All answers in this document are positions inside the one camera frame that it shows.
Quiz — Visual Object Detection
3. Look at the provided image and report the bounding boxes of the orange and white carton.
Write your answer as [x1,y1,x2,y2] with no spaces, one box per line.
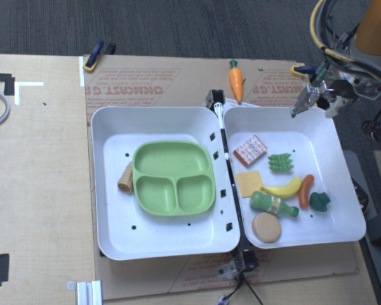
[232,134,269,168]

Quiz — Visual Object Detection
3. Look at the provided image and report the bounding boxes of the green divided plate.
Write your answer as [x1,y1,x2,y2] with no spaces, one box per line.
[131,140,217,217]

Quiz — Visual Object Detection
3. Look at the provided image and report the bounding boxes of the orange sausage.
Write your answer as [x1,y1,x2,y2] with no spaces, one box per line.
[298,173,316,210]

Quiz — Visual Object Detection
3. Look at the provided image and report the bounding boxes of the yellow cheese slice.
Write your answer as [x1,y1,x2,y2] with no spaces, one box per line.
[234,170,264,199]

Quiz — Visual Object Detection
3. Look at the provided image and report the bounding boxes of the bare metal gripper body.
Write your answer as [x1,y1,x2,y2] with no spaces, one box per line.
[325,72,381,103]

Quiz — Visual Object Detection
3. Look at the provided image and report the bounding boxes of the green bottle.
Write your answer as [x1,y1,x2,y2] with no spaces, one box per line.
[249,191,300,219]

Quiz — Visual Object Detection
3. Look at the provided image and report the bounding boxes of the black cylinder on white bracket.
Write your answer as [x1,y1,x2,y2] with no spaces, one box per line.
[361,119,381,145]

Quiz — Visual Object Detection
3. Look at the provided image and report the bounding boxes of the green broccoli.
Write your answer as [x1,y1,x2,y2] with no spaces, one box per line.
[309,191,332,213]

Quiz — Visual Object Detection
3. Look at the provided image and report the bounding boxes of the yellow banana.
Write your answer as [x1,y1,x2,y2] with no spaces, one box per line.
[260,175,303,200]

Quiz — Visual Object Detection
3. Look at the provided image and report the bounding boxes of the green pea pods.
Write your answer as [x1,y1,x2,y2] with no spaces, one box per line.
[267,152,295,173]

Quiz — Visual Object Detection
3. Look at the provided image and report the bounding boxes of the tan ice cream cone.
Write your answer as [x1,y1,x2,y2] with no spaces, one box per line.
[117,161,135,194]

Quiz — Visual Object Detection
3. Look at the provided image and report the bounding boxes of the white plastic tray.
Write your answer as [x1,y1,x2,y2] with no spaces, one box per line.
[90,106,241,262]
[223,106,368,250]

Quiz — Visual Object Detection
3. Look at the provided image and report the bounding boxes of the brown cardboard board red print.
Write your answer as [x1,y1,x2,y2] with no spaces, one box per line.
[83,54,360,301]

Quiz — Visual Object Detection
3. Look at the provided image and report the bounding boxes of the thin black and white rod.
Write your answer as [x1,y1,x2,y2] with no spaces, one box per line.
[213,102,248,254]

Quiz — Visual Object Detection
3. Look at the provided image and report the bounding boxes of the orange carrot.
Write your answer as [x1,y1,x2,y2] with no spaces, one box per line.
[229,59,244,105]

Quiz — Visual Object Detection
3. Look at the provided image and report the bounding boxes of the tan round biscuit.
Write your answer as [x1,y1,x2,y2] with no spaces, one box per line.
[251,212,282,244]

